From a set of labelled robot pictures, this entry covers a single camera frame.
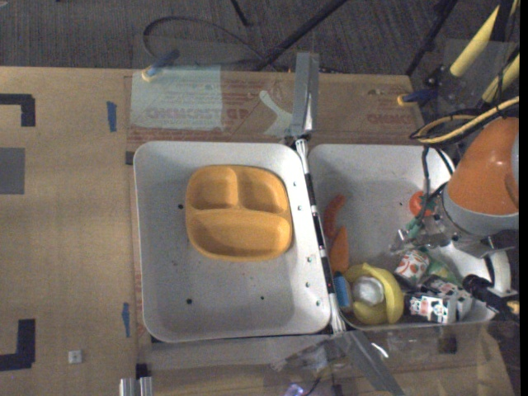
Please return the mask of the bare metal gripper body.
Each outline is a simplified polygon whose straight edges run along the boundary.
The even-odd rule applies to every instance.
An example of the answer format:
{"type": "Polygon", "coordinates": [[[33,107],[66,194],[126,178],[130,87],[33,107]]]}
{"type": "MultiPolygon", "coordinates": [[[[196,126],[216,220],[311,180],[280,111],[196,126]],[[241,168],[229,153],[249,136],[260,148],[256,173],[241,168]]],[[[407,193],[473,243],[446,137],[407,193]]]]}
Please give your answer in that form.
{"type": "Polygon", "coordinates": [[[496,248],[486,224],[479,224],[473,218],[454,221],[448,214],[434,214],[423,220],[423,226],[414,239],[419,246],[447,247],[476,258],[491,256],[496,248]]]}

